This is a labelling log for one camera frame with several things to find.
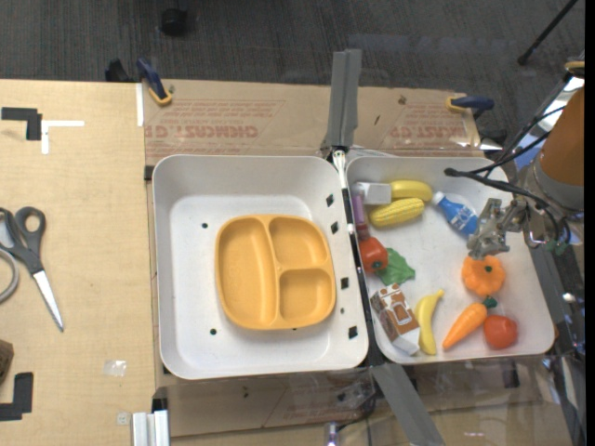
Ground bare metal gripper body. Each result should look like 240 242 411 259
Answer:
477 196 536 237

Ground orange pumpkin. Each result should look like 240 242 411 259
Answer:
461 254 507 297

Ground blue bottle with white cap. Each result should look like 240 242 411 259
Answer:
431 190 481 238

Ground white plastic tray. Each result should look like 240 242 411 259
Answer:
345 155 556 366
152 154 371 381

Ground orange carrot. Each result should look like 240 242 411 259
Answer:
441 296 498 351

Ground green lettuce leaf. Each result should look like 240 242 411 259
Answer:
375 247 417 286

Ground yellow lemon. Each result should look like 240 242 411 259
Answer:
389 179 434 203

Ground yellow corn cob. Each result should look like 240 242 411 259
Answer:
368 197 426 230

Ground red tomato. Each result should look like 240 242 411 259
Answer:
483 314 519 350

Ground yellow banana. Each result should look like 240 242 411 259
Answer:
413 288 445 356

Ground red bell pepper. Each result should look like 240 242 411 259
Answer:
358 236 390 273

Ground brown and white carton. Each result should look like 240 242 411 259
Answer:
369 282 422 357

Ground white and grey carton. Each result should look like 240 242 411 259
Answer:
355 181 393 206

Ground purple bottle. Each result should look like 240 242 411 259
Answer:
351 190 372 241

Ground orange divided plate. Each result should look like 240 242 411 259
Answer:
214 214 337 332

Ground brown cardboard board red print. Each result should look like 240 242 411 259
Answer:
141 79 559 439

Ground grey handled scissors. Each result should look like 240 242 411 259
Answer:
0 205 65 334

